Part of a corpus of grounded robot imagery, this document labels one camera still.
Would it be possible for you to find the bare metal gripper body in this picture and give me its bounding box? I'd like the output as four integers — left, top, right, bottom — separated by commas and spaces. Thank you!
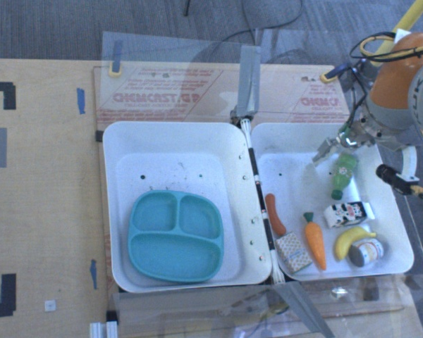
336, 116, 398, 151

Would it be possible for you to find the green plastic bottle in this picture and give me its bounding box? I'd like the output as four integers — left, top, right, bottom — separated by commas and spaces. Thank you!
330, 151, 359, 201

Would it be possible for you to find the white plastic tray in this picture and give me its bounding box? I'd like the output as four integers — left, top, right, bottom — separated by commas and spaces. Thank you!
102, 120, 274, 294
250, 122, 415, 282

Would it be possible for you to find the white cow print carton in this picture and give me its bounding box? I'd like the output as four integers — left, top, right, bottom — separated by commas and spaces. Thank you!
323, 201, 376, 230

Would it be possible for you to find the thin black and white rod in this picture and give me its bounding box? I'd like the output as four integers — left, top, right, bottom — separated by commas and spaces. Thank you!
239, 117, 286, 284

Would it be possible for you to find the brown toy sausage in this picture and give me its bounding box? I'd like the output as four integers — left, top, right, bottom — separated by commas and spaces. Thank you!
264, 193, 288, 237

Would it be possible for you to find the orange toy carrot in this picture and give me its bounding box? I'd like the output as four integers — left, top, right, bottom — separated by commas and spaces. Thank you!
302, 211, 328, 272

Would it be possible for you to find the yellow banana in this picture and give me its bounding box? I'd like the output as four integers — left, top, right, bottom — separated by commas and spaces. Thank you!
333, 225, 378, 262

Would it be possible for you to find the beige patterned packet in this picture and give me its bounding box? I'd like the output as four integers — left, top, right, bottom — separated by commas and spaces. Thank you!
275, 232, 314, 275

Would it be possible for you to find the small white labelled can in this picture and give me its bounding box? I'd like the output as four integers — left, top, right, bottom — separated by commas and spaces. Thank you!
348, 237, 386, 268

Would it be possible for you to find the brown cardboard board red print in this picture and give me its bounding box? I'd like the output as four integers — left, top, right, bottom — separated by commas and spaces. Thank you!
92, 64, 353, 295

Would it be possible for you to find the blue divided plate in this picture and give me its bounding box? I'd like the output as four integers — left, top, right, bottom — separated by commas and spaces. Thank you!
127, 189, 225, 284

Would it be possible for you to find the black cylinder on white bracket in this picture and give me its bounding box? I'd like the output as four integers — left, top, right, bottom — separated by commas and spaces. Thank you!
375, 145, 422, 196

